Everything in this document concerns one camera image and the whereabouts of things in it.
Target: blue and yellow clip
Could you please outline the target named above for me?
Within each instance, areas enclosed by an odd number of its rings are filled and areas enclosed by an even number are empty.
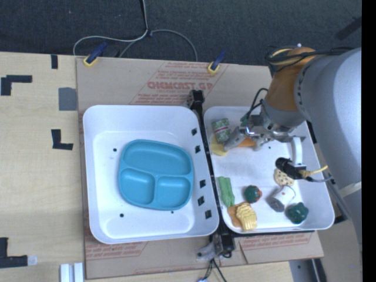
[[[98,61],[98,56],[100,56],[103,51],[107,48],[108,44],[106,42],[102,42],[94,51],[88,55],[85,59],[83,59],[83,64],[86,67],[93,66]]]
[[[223,60],[225,54],[226,54],[226,51],[222,50],[220,54],[218,54],[217,58],[209,64],[209,66],[207,67],[208,73],[210,74],[217,73],[220,67],[219,63]]]

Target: table top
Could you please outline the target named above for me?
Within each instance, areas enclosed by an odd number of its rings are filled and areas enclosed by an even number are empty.
[[[77,111],[59,110],[58,90],[76,88],[74,56],[0,53],[0,76],[32,75],[0,96],[0,237],[8,255],[35,255],[35,266],[0,269],[3,281],[58,281],[59,265],[85,262]],[[52,129],[72,150],[53,149]],[[228,281],[292,281],[289,263],[221,269]],[[197,281],[205,270],[96,281]],[[221,281],[213,271],[210,281]]]

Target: blue plate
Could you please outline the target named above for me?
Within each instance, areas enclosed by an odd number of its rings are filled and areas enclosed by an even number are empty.
[[[151,140],[134,140],[119,163],[122,197],[136,206],[177,210],[188,203],[193,187],[193,162],[181,147]]]

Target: white tray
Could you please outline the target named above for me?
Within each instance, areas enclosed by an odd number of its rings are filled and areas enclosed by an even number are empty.
[[[93,106],[83,116],[89,223],[102,243],[174,239],[212,234],[219,215],[197,116],[182,106]],[[185,149],[194,166],[190,201],[161,211],[126,202],[118,165],[132,140],[155,140]]]
[[[233,130],[236,126],[239,126],[240,118],[248,110],[249,107],[216,106],[209,108],[204,114],[209,146],[213,137],[212,122],[228,118],[230,128]],[[307,170],[320,168],[307,124],[300,125],[294,131],[294,134],[305,136],[302,148],[303,163],[307,166]],[[251,184],[258,186],[263,193],[261,199],[252,204],[252,208],[257,215],[257,228],[251,232],[247,231],[247,234],[321,230],[327,229],[333,224],[334,210],[325,183],[312,183],[305,180],[295,181],[293,189],[296,192],[296,196],[291,204],[303,202],[309,209],[308,217],[301,224],[293,224],[284,212],[278,213],[268,205],[266,198],[280,188],[273,178],[276,168],[275,162],[279,157],[292,159],[290,144],[274,140],[265,144],[259,151],[254,151],[250,147],[236,147],[230,150],[226,156],[218,156],[211,152],[210,157],[219,194],[218,177],[220,176],[230,178],[235,204],[245,201],[243,190]],[[320,173],[313,175],[313,178],[322,179],[323,176]],[[236,233],[245,233],[241,228],[233,226],[227,213],[227,207],[222,200],[220,200],[220,204],[226,225]]]

